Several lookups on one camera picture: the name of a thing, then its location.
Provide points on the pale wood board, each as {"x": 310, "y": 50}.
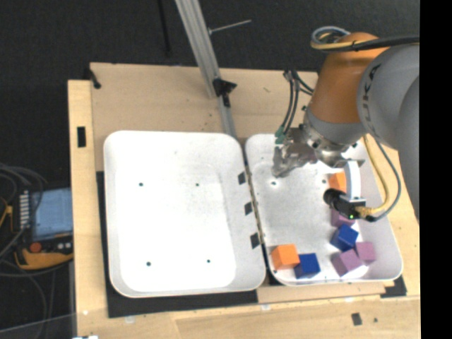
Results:
{"x": 159, "y": 101}

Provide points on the white plastic tray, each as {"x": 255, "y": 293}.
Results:
{"x": 176, "y": 217}
{"x": 296, "y": 217}

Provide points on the black cylinder on white bracket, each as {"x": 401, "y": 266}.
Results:
{"x": 339, "y": 203}

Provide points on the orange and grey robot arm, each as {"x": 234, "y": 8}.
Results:
{"x": 353, "y": 90}

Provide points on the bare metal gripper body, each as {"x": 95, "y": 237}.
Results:
{"x": 310, "y": 150}

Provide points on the blue cube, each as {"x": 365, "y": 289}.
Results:
{"x": 345, "y": 237}
{"x": 308, "y": 265}

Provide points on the purple cube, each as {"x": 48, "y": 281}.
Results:
{"x": 347, "y": 262}
{"x": 339, "y": 220}
{"x": 366, "y": 251}

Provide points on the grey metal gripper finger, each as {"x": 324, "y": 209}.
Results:
{"x": 292, "y": 164}
{"x": 277, "y": 164}

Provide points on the orange cube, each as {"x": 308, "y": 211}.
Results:
{"x": 337, "y": 182}
{"x": 285, "y": 256}

